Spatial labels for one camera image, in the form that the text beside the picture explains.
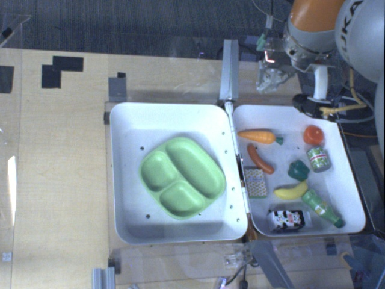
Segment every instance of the soda can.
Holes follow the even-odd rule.
[[[323,172],[331,167],[329,157],[323,147],[314,147],[307,151],[310,165],[314,172]]]

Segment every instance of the green divided dish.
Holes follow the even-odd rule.
[[[188,219],[223,193],[226,179],[195,141],[176,137],[149,153],[140,164],[143,185],[170,216]]]

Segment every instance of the can lid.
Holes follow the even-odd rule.
[[[337,228],[343,227],[344,224],[345,224],[345,222],[344,222],[342,219],[338,219],[338,221],[336,221],[336,222],[334,223],[335,227],[337,227]]]

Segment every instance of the sausage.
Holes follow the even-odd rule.
[[[247,152],[248,152],[251,160],[253,161],[253,163],[255,163],[255,165],[258,168],[261,168],[268,175],[272,175],[274,173],[274,168],[271,167],[269,164],[265,163],[265,161],[263,159],[261,159],[261,157],[257,153],[256,148],[254,147],[254,145],[252,143],[249,143],[247,145]]]

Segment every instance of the banana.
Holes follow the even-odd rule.
[[[306,181],[302,181],[296,187],[293,188],[278,188],[274,190],[274,194],[283,200],[294,200],[302,197],[308,190]]]

